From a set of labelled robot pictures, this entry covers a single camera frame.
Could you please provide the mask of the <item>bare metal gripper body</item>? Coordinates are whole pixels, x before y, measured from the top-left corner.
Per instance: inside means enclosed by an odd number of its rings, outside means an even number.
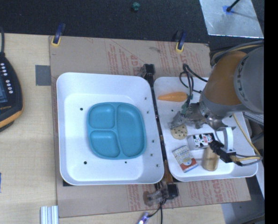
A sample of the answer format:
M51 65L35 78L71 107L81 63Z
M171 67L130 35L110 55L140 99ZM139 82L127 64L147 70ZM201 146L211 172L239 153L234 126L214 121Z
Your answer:
M220 129L224 127L222 122L223 117L217 116L212 113L204 103L191 103L189 104L186 112L185 119L188 124L200 129L203 125L209 125L212 129Z

